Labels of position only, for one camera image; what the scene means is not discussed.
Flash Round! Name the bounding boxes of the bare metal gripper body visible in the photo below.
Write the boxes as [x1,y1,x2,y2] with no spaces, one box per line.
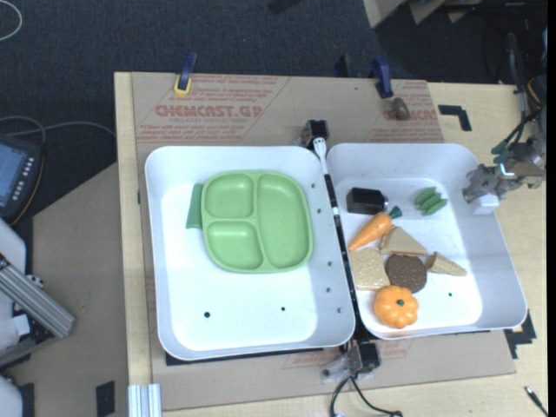
[499,133,547,190]

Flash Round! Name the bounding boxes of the small white block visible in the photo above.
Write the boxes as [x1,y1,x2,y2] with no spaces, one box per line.
[471,193,500,215]

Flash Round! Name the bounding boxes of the green pea pods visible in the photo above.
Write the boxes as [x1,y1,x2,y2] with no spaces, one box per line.
[413,186,448,216]

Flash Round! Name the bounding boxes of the white plastic tray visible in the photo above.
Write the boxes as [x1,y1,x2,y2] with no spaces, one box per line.
[143,145,357,361]
[325,142,529,341]

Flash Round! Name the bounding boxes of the beige ice cream cone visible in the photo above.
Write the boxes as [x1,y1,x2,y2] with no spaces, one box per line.
[424,251,468,277]

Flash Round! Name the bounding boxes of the tan sandwich wedge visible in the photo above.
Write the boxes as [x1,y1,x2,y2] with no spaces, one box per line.
[378,226,428,258]

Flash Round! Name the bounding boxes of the small black bottle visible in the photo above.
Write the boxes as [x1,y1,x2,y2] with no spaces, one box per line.
[346,187,389,215]

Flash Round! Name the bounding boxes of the brown round biscuit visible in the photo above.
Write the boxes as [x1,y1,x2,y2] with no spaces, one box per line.
[384,253,428,295]

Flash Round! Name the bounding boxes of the orange carrot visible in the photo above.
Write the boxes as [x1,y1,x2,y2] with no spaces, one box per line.
[347,205,404,253]

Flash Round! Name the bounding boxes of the beige cracker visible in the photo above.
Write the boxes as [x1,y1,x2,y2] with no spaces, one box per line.
[349,246,391,292]

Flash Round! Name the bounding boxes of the orange pumpkin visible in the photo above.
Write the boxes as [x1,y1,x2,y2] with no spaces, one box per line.
[372,284,420,330]

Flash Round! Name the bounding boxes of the thin black and white rod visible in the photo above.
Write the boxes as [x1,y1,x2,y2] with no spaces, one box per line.
[312,137,362,347]

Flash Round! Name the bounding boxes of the green divided plate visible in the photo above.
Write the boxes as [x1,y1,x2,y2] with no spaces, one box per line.
[185,169,314,275]

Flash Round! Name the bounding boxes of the brown cardboard board red print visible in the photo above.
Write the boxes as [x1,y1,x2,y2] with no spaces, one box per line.
[129,71,518,412]

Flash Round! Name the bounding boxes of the black block with thin wires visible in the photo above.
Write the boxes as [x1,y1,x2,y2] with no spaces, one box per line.
[299,118,330,146]
[321,341,382,384]

